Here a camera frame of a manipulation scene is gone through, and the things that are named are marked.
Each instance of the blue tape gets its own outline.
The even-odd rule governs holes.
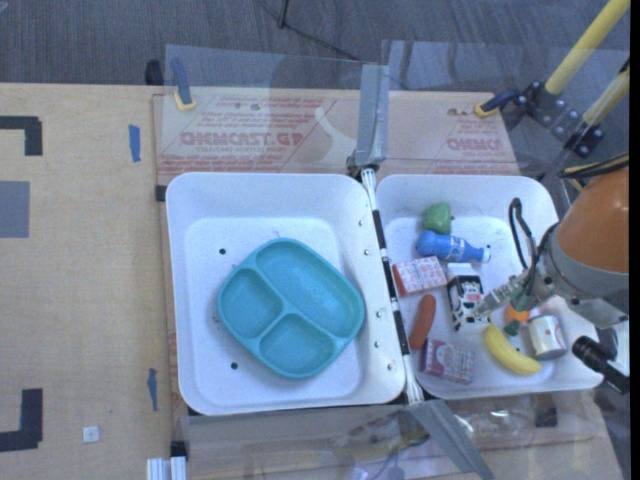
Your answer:
[[[158,382],[156,381],[156,371],[149,368],[149,377],[147,378],[147,386],[149,387],[149,395],[151,395],[151,403],[153,410],[158,410]]]
[[[129,125],[129,147],[131,148],[131,158],[134,162],[139,162],[140,158],[140,128],[132,124]]]

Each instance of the orange toy piece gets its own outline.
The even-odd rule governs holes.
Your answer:
[[[507,322],[512,322],[513,320],[517,320],[520,323],[524,323],[527,320],[529,320],[529,313],[531,313],[531,311],[516,311],[515,309],[513,309],[513,306],[511,304],[508,304],[507,315],[505,320]]]

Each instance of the gray carpet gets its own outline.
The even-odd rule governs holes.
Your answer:
[[[0,0],[0,82],[143,85],[147,62],[165,68],[169,45],[380,62],[392,45],[416,43],[402,80],[411,89],[524,89],[553,71],[607,1],[290,0],[280,28],[282,0]],[[627,13],[567,87],[576,109],[628,58],[630,26]],[[628,150],[628,97],[603,127],[594,160]],[[629,398],[606,399],[630,478]]]

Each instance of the toy can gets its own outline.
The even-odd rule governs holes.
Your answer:
[[[555,315],[538,315],[527,323],[536,359],[547,361],[567,353],[560,321]]]

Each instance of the blue divided plate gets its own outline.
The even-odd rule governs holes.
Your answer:
[[[256,249],[225,280],[218,316],[273,371],[304,379],[331,364],[355,337],[364,302],[315,251],[278,238]]]

